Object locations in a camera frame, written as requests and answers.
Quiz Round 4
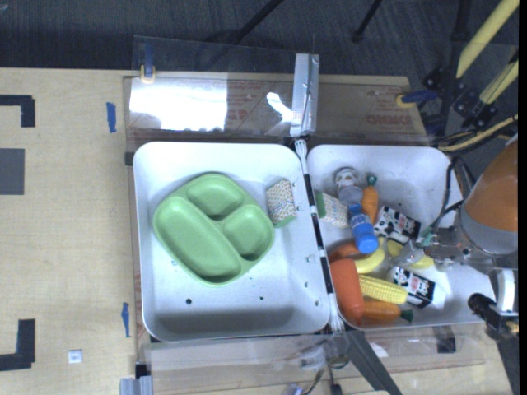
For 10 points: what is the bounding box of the white patterned packet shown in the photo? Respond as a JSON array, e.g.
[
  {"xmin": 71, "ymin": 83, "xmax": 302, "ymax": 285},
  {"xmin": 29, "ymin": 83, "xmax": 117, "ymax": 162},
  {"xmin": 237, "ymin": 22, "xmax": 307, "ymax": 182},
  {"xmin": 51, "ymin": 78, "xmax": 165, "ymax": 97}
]
[
  {"xmin": 314, "ymin": 192, "xmax": 351, "ymax": 230},
  {"xmin": 264, "ymin": 179, "xmax": 299, "ymax": 229}
]

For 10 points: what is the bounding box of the yellow banana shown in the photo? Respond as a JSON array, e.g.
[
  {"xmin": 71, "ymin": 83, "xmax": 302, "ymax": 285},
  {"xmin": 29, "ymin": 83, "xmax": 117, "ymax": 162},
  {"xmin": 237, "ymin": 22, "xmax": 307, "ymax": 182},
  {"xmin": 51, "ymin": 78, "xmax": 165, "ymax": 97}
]
[{"xmin": 353, "ymin": 236, "xmax": 399, "ymax": 275}]

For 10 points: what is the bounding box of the orange carrot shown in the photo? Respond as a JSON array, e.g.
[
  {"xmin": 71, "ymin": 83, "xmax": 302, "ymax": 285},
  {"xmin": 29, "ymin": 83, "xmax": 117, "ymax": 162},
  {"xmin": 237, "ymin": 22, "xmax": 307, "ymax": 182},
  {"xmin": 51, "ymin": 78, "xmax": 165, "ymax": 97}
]
[
  {"xmin": 361, "ymin": 174, "xmax": 380, "ymax": 225},
  {"xmin": 361, "ymin": 297, "xmax": 415, "ymax": 325}
]

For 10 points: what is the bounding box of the green divided plate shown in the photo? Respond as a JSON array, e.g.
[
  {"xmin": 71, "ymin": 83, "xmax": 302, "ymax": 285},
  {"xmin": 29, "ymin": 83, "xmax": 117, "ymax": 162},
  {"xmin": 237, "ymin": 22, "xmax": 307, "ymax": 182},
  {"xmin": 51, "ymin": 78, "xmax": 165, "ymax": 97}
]
[{"xmin": 152, "ymin": 172, "xmax": 277, "ymax": 289}]

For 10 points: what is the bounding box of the yellow corn cob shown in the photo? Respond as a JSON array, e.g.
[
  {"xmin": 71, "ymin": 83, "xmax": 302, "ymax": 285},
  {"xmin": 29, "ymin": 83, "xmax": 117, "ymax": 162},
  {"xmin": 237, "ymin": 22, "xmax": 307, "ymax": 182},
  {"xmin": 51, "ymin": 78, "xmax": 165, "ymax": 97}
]
[{"xmin": 357, "ymin": 273, "xmax": 410, "ymax": 305}]

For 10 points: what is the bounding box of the black cylinder on white bracket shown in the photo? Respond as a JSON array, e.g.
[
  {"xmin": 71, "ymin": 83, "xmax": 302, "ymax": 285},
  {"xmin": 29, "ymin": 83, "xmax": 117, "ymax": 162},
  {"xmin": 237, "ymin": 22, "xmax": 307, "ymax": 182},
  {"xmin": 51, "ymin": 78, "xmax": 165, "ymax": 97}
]
[{"xmin": 467, "ymin": 269, "xmax": 520, "ymax": 342}]

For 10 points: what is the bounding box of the white plastic tray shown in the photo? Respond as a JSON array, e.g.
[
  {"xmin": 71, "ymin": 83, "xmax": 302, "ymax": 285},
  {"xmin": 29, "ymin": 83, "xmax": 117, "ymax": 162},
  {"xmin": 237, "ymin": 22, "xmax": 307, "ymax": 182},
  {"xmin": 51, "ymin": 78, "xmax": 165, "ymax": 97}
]
[
  {"xmin": 305, "ymin": 143, "xmax": 498, "ymax": 331},
  {"xmin": 132, "ymin": 140, "xmax": 333, "ymax": 342}
]

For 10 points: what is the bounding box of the yellow round toy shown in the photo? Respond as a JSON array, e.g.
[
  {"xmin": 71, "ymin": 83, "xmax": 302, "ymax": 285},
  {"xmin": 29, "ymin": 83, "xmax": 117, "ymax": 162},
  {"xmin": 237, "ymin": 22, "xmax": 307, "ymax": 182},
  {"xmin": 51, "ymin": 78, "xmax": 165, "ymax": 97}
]
[{"xmin": 386, "ymin": 239, "xmax": 436, "ymax": 272}]

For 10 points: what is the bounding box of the orange sausage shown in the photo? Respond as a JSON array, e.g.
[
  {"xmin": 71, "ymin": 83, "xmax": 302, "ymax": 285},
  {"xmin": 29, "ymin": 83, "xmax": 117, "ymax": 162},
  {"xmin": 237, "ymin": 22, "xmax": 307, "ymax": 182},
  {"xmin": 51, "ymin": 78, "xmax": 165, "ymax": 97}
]
[{"xmin": 327, "ymin": 242, "xmax": 368, "ymax": 263}]

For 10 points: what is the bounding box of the cow print carton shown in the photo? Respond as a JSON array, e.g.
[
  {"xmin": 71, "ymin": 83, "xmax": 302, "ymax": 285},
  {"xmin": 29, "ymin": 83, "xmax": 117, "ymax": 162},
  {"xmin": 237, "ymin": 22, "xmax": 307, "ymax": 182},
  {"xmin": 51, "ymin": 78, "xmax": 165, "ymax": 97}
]
[
  {"xmin": 386, "ymin": 266, "xmax": 437, "ymax": 309},
  {"xmin": 372, "ymin": 204, "xmax": 422, "ymax": 244}
]

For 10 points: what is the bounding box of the orange plastic bottle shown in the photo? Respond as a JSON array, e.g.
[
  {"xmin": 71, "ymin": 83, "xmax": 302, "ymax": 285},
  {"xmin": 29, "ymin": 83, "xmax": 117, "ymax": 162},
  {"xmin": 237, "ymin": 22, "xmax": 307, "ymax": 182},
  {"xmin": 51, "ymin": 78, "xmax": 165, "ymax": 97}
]
[{"xmin": 329, "ymin": 258, "xmax": 366, "ymax": 328}]

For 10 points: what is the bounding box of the white can with brown print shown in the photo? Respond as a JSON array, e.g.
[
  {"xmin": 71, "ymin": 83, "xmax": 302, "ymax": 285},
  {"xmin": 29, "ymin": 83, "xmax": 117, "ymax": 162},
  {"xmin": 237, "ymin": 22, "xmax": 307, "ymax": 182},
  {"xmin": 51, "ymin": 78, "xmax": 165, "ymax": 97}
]
[{"xmin": 333, "ymin": 166, "xmax": 364, "ymax": 206}]

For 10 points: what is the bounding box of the blue plastic bottle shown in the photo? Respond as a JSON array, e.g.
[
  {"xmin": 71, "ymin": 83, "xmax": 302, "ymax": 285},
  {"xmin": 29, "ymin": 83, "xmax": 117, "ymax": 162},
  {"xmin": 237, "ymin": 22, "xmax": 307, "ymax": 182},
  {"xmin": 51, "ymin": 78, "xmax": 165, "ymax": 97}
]
[{"xmin": 347, "ymin": 203, "xmax": 380, "ymax": 255}]

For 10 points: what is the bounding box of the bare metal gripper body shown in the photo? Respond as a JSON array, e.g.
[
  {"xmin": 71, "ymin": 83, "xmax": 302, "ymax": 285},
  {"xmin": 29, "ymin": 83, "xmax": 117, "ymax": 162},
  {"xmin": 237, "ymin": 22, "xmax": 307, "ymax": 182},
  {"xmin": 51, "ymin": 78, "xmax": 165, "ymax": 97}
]
[{"xmin": 424, "ymin": 225, "xmax": 492, "ymax": 269}]

